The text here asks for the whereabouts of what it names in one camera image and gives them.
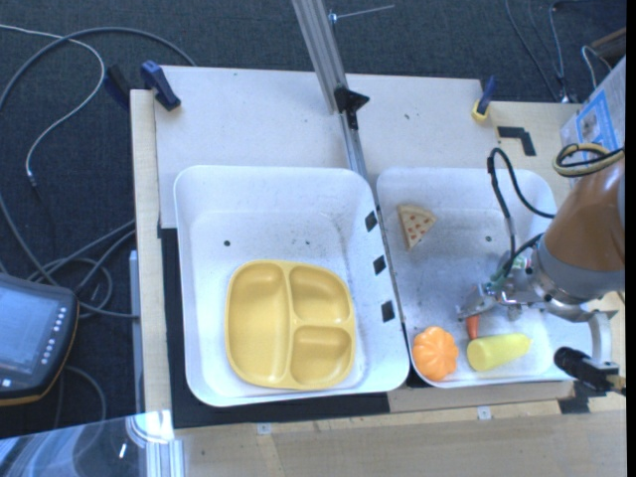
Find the pale flat board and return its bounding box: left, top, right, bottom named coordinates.
left=152, top=65, right=488, bottom=230

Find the white plastic tray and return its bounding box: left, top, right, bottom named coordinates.
left=172, top=164, right=411, bottom=408
left=376, top=166, right=592, bottom=390

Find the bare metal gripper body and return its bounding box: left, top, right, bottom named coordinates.
left=489, top=249, right=590, bottom=324

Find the yellow divided plate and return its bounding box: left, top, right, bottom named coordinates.
left=224, top=259, right=358, bottom=392

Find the black block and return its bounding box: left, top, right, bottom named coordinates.
left=333, top=83, right=371, bottom=116

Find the yellow plastic bottle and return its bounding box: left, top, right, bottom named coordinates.
left=465, top=332, right=534, bottom=373

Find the black cylinder on white bracket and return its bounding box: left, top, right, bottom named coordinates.
left=553, top=309, right=626, bottom=396

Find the orange toy pumpkin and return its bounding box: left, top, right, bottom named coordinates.
left=411, top=326, right=460, bottom=383

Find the toy pizza slice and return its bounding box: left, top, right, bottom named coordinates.
left=396, top=204, right=439, bottom=251

